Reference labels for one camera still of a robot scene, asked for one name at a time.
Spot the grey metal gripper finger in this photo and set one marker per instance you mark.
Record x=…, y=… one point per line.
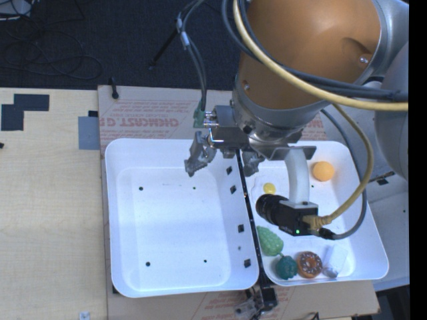
x=251, y=163
x=199, y=157

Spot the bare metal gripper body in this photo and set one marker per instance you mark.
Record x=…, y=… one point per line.
x=230, y=133

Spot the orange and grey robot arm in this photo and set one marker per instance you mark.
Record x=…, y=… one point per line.
x=310, y=42

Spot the small yellow round toy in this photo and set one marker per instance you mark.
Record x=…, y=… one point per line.
x=269, y=188

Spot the brown cardboard board red print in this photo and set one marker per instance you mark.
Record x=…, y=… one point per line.
x=150, y=120

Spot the orange round toy bread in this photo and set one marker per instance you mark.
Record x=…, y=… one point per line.
x=323, y=171

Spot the white plastic tray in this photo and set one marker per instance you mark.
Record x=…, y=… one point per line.
x=173, y=225
x=337, y=208

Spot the light green toy grapes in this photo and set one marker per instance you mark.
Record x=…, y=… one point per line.
x=269, y=241

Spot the dark green toy broccoli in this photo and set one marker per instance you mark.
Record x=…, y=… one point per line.
x=286, y=267

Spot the brown toy doughnut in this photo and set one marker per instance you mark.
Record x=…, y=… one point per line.
x=309, y=264

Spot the clear plastic bottle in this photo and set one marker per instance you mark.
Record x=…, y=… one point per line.
x=335, y=262

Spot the black cylinder on white bracket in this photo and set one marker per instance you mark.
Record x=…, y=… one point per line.
x=283, y=212

